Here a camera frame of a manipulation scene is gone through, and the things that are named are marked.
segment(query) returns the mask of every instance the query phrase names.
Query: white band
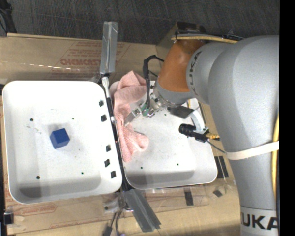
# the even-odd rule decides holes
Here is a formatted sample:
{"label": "white band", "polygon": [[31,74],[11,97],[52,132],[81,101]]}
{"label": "white band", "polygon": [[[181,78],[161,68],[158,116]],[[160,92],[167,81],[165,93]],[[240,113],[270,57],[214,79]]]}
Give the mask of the white band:
{"label": "white band", "polygon": [[238,152],[226,152],[226,156],[229,160],[242,160],[256,155],[262,155],[276,151],[280,149],[280,141],[263,144],[258,147],[238,151]]}

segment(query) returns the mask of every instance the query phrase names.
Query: white plastic surface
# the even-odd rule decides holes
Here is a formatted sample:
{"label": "white plastic surface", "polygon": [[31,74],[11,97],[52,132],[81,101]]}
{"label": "white plastic surface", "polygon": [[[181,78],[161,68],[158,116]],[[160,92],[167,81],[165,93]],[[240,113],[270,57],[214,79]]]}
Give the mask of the white plastic surface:
{"label": "white plastic surface", "polygon": [[[120,188],[115,140],[98,84],[14,81],[4,87],[2,98],[9,188],[16,201],[46,202]],[[61,128],[70,142],[54,149],[49,136]],[[110,164],[105,167],[107,159]]]}
{"label": "white plastic surface", "polygon": [[[112,84],[111,91],[117,84]],[[144,103],[147,95],[131,109]],[[191,99],[191,107],[198,107]],[[151,118],[142,115],[135,119],[135,131],[149,138],[149,146],[143,152],[135,152],[132,160],[123,163],[125,175],[136,189],[156,189],[209,183],[217,177],[217,167],[210,144],[187,138],[179,133],[182,123],[193,124],[191,118],[181,119],[162,110]]]}

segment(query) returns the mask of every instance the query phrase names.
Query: blue block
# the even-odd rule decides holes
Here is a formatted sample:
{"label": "blue block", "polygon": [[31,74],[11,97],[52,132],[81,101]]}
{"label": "blue block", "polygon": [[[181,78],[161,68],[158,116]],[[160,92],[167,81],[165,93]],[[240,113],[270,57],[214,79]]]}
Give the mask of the blue block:
{"label": "blue block", "polygon": [[50,135],[50,140],[54,148],[60,148],[60,147],[66,146],[69,143],[70,138],[67,132],[65,131],[65,129],[62,128],[62,129],[53,131]]}

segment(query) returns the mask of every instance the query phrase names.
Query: pink cloth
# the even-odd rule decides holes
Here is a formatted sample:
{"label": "pink cloth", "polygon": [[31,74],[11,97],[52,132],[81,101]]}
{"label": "pink cloth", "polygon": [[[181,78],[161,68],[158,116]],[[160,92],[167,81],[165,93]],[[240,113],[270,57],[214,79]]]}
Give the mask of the pink cloth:
{"label": "pink cloth", "polygon": [[124,126],[124,120],[131,112],[130,103],[140,100],[146,92],[145,79],[131,71],[121,78],[114,94],[114,112],[124,162],[131,161],[134,152],[148,147],[147,136],[135,132],[131,123]]}

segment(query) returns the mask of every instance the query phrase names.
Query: dark gray carpet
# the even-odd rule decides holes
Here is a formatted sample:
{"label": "dark gray carpet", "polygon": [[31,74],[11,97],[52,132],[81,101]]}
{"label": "dark gray carpet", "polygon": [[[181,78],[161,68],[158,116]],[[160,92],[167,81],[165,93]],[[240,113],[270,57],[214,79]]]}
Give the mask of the dark gray carpet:
{"label": "dark gray carpet", "polygon": [[27,34],[101,39],[103,21],[118,22],[119,41],[149,44],[157,44],[176,21],[242,37],[279,34],[280,0],[8,1],[17,31]]}

